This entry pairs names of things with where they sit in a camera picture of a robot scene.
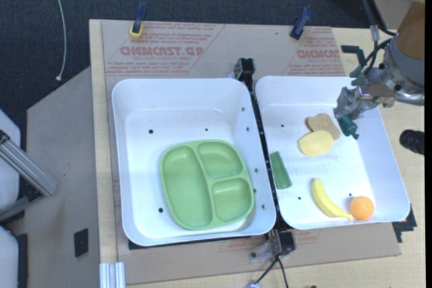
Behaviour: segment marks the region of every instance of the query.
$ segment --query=toy banana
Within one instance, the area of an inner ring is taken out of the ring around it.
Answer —
[[[333,203],[333,201],[327,195],[323,183],[319,178],[314,179],[312,182],[312,195],[319,208],[327,216],[346,217],[347,219],[352,219],[351,214],[344,212],[339,206]]]

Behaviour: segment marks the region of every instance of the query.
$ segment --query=orange ball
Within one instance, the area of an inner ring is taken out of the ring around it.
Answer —
[[[352,199],[350,211],[352,216],[358,220],[367,220],[372,216],[375,206],[370,198],[359,196]]]

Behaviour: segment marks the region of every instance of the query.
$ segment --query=green divided plate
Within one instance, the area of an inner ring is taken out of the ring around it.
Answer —
[[[254,206],[246,165],[228,142],[199,140],[172,146],[161,157],[160,172],[171,215],[186,229],[234,223]]]

